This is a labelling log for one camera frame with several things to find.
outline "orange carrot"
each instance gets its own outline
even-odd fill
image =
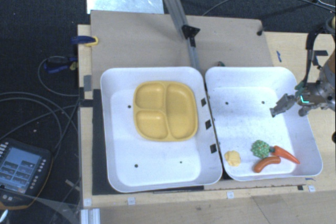
[[[298,159],[296,159],[292,154],[290,154],[288,151],[285,151],[283,148],[279,146],[270,147],[269,151],[274,156],[279,156],[288,159],[294,163],[300,164]]]
[[[254,166],[253,171],[255,173],[260,173],[262,169],[264,169],[267,165],[279,164],[280,162],[281,162],[281,159],[278,156],[263,158],[259,163],[257,163]]]

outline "white tray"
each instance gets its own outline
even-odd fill
[[[167,80],[186,84],[194,92],[198,130],[187,141],[156,142],[137,133],[133,121],[133,95],[146,81]],[[108,180],[117,191],[155,190],[207,185],[222,176],[222,164],[201,74],[190,67],[114,68],[101,76]]]
[[[270,108],[283,94],[293,94],[294,75],[281,67],[210,68],[205,80],[216,134],[228,175],[238,181],[314,176],[322,171],[318,151],[308,117],[300,117],[300,106],[272,118]],[[263,140],[291,152],[301,164],[281,158],[281,163],[266,166],[261,173],[252,168],[260,160],[251,152],[252,143]],[[241,164],[229,166],[224,154],[235,150]]]

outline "black clamp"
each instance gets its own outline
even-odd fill
[[[192,47],[196,47],[195,36],[198,34],[199,31],[201,31],[199,28],[196,28],[193,26],[189,26],[189,25],[182,26],[183,35],[185,39],[190,40],[190,45]]]

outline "wooden table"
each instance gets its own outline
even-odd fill
[[[206,17],[191,17],[190,20],[199,24],[221,22],[223,25],[233,23],[232,20],[234,23],[243,22],[239,21],[241,19],[228,21],[224,18],[212,20]],[[91,35],[91,27],[79,25],[78,34]],[[288,68],[297,81],[300,81],[305,75],[304,46],[307,34],[264,32],[262,36],[267,41],[267,53],[271,64]],[[316,41],[316,49],[325,49],[329,54],[332,53],[334,50],[332,37],[320,35]],[[80,45],[78,49],[79,84],[80,87],[86,84],[84,96],[87,100],[92,99],[92,88],[88,87],[88,82],[85,80],[95,72],[95,66],[92,66],[92,50],[94,48],[84,45]],[[320,64],[323,64],[326,59],[327,57],[321,57]],[[317,77],[318,70],[312,68],[310,81],[315,81]],[[335,144],[331,141],[331,135],[335,131],[335,113],[330,110],[314,110],[310,112],[308,118],[323,160],[322,173],[314,178],[256,180],[245,183],[234,180],[230,180],[229,183],[221,181],[206,186],[202,191],[180,193],[92,195],[92,108],[81,107],[80,151],[83,206],[100,208],[101,223],[231,223],[233,221],[236,223],[330,223],[331,219],[336,218],[333,201],[336,194]],[[228,193],[233,193],[234,199],[229,199]],[[134,206],[128,205],[129,198],[135,199]]]

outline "yellow clamp pad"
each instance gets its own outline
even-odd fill
[[[95,41],[91,43],[85,43],[85,47],[93,47],[93,46],[98,45],[98,37],[93,37],[93,38]]]

